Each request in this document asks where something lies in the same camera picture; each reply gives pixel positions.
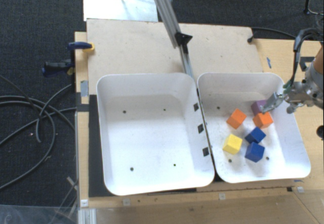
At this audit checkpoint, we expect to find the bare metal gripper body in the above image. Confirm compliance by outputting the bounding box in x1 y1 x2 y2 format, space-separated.
276 80 323 115

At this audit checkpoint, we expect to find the purple cube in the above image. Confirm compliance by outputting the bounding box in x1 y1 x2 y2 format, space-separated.
251 100 269 116

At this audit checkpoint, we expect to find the orange cube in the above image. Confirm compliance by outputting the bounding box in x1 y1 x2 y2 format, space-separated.
252 111 274 129
226 108 248 130

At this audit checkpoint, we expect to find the blue cube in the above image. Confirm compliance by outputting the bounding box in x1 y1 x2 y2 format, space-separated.
244 126 267 144
244 141 266 163

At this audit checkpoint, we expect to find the white plastic tray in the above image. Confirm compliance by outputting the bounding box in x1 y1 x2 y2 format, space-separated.
96 72 216 196
196 72 311 184

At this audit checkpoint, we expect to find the yellow cube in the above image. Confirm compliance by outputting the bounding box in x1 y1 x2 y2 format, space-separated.
222 133 244 155

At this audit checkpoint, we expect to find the pale wood board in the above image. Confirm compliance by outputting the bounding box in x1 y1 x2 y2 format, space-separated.
86 17 264 96

